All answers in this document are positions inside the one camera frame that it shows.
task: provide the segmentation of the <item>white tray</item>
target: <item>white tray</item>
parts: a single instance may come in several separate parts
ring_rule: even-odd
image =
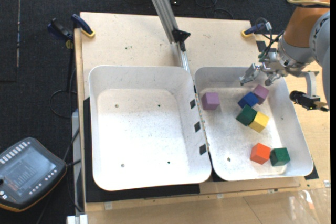
[[[195,85],[201,100],[205,92],[218,92],[220,107],[215,111],[203,110],[206,137],[213,168],[224,180],[306,176],[313,169],[313,161],[293,103],[283,78],[269,86],[266,101],[254,109],[269,117],[260,133],[236,120],[241,111],[238,101],[257,84],[264,85],[267,76],[260,73],[256,80],[240,86],[242,67],[203,67],[195,73]],[[251,161],[252,147],[262,143],[271,148],[286,147],[290,162],[273,167],[270,161],[263,165]]]
[[[98,66],[89,74],[89,89],[93,178],[100,188],[209,178],[193,81],[183,68]]]

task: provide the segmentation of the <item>black floor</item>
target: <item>black floor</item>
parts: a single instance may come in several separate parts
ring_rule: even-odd
[[[49,99],[67,86],[70,51],[48,33],[48,23],[56,17],[71,29],[73,13],[156,15],[156,11],[150,0],[0,0],[0,5],[0,151],[32,136],[63,157],[71,140],[70,120],[53,113]],[[264,17],[275,33],[285,29],[294,9],[284,0],[216,0],[215,6],[206,9],[204,0],[180,0],[180,6],[173,6],[174,14],[182,17],[249,20],[252,24]],[[68,95],[55,96],[52,107],[68,116]],[[41,223],[65,223],[67,216],[74,215],[72,175],[68,176],[52,194]],[[0,223],[36,223],[46,200],[22,213],[0,210]]]

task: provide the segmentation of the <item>orange cube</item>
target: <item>orange cube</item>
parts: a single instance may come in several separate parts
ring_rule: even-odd
[[[269,160],[270,152],[270,147],[258,143],[252,148],[250,160],[259,164],[264,164]]]

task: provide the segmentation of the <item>block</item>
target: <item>block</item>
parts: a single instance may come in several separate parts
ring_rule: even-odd
[[[269,160],[271,148],[261,143],[256,144],[251,150],[250,160],[258,164],[264,164]]]
[[[248,105],[245,105],[241,112],[236,117],[236,120],[245,126],[248,126],[255,118],[257,111]]]
[[[269,93],[269,90],[266,89],[264,86],[258,84],[252,91],[252,93],[258,98],[258,104],[262,104]]]
[[[206,92],[201,101],[204,110],[215,110],[219,106],[219,95],[217,92]]]
[[[290,157],[286,147],[273,148],[270,152],[269,159],[272,166],[285,165],[290,161]]]
[[[249,124],[249,127],[260,133],[266,127],[268,120],[268,116],[258,111],[253,121]]]
[[[238,102],[239,106],[243,108],[245,105],[250,106],[251,108],[259,102],[258,98],[254,95],[254,93],[249,92],[244,95],[244,97]]]

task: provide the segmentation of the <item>beige floor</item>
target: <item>beige floor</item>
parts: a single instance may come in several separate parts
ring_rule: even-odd
[[[209,199],[181,204],[88,213],[90,224],[220,223],[220,224],[328,224],[331,188]]]

